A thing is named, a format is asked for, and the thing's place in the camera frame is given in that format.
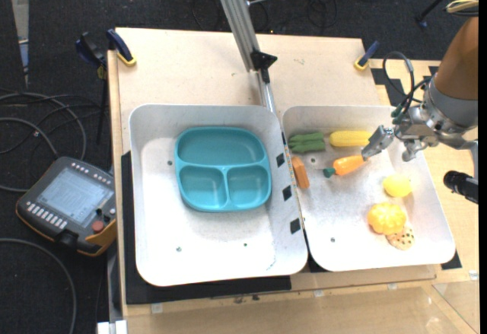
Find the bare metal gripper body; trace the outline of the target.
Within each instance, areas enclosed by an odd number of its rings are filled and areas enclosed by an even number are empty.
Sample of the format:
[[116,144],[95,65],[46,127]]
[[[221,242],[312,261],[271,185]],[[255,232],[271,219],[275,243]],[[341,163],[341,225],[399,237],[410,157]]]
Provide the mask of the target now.
[[478,144],[477,139],[467,140],[463,136],[471,127],[462,126],[446,117],[437,107],[419,104],[393,118],[395,136],[406,144],[434,147],[441,143],[454,149],[467,149]]

